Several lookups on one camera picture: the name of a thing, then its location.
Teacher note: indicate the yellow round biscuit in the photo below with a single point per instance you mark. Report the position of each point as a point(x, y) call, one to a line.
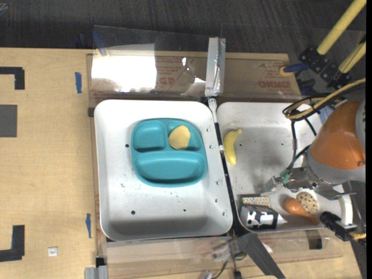
point(179, 137)

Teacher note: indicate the black and white cow carton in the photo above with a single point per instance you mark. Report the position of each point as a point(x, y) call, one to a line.
point(261, 219)

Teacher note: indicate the blue divided plate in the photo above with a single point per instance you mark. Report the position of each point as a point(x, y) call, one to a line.
point(168, 167)

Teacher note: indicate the white plastic tray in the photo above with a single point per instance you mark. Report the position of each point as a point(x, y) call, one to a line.
point(162, 208)
point(261, 144)

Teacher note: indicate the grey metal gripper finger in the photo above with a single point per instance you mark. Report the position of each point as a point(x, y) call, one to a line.
point(266, 187)
point(276, 180)

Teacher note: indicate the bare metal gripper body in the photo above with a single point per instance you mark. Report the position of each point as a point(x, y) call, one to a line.
point(300, 179)

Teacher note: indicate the beige round dotted biscuit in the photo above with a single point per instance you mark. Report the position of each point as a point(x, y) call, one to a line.
point(308, 203)

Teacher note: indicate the yellow banana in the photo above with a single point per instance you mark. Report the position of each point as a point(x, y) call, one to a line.
point(230, 147)

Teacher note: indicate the beige patterned cracker packet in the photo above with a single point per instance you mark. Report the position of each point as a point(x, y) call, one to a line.
point(256, 200)

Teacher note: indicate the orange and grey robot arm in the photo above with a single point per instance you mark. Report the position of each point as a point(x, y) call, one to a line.
point(337, 144)

